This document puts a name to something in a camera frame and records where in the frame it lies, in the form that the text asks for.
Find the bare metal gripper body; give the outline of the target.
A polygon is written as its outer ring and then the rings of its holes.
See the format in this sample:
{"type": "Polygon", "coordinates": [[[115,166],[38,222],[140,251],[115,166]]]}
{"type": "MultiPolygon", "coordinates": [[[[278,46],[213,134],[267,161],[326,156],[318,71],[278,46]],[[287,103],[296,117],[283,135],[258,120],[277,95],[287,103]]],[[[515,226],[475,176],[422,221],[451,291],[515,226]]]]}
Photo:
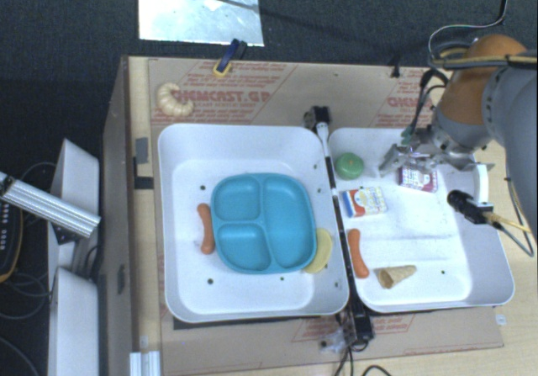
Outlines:
{"type": "Polygon", "coordinates": [[[441,165],[469,167],[476,162],[470,149],[461,146],[444,130],[434,126],[418,128],[414,131],[406,129],[403,133],[403,146],[406,147],[408,165],[409,155],[412,153],[435,155],[437,167],[441,165]]]}

